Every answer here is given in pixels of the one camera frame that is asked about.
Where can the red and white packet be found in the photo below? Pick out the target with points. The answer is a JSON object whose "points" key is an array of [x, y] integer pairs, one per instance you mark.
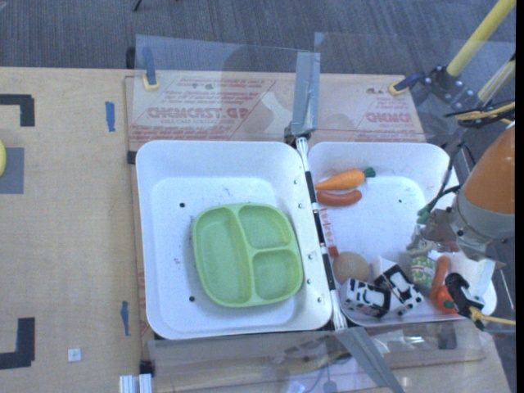
{"points": [[328, 231]]}

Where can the green divided plate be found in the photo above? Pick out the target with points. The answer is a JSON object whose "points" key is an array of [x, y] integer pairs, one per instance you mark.
{"points": [[245, 256]]}

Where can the brown egg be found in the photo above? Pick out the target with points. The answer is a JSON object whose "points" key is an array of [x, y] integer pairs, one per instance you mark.
{"points": [[350, 267]]}

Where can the green and white can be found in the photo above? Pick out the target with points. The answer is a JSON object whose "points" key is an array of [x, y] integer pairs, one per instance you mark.
{"points": [[423, 272]]}

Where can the orange carrot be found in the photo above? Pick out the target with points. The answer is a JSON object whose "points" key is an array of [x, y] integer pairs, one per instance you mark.
{"points": [[440, 278], [344, 180]]}

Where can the red sausage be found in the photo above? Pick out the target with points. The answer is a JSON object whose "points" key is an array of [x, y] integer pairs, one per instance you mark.
{"points": [[339, 197]]}

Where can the yellow rounded object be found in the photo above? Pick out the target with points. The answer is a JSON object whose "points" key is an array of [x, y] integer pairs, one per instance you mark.
{"points": [[2, 158]]}

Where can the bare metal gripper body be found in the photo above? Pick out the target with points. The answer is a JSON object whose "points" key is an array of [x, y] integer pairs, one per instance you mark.
{"points": [[441, 228]]}

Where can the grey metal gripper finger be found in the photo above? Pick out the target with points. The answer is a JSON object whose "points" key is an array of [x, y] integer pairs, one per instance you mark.
{"points": [[416, 246], [433, 254]]}

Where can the white plastic tray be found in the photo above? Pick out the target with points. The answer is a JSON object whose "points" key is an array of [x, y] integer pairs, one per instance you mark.
{"points": [[389, 219], [172, 236]]}

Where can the black and white carton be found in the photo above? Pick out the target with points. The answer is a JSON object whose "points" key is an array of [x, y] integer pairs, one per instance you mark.
{"points": [[364, 297], [399, 283]]}

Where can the thin black and white rod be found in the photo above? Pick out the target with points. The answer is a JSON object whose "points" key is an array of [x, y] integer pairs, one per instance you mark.
{"points": [[312, 186]]}

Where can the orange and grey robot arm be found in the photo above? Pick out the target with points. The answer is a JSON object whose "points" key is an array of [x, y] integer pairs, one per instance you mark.
{"points": [[491, 186]]}

